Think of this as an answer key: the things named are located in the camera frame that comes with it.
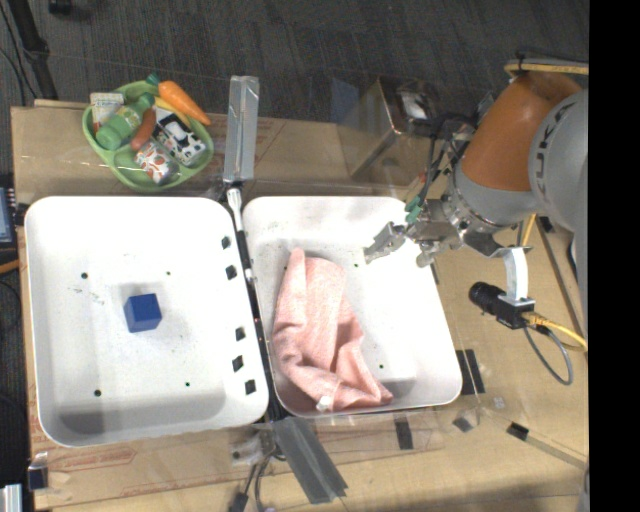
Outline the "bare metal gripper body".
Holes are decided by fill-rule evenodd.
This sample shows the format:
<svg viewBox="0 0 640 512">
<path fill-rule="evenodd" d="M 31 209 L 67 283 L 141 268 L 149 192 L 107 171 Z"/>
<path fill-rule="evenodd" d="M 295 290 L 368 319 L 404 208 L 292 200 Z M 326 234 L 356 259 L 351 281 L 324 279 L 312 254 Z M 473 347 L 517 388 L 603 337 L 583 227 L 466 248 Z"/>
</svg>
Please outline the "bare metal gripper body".
<svg viewBox="0 0 640 512">
<path fill-rule="evenodd" d="M 502 257 L 493 235 L 504 228 L 476 213 L 459 196 L 424 199 L 406 207 L 406 237 L 416 244 L 442 244 L 446 250 L 469 247 L 485 257 Z"/>
</svg>

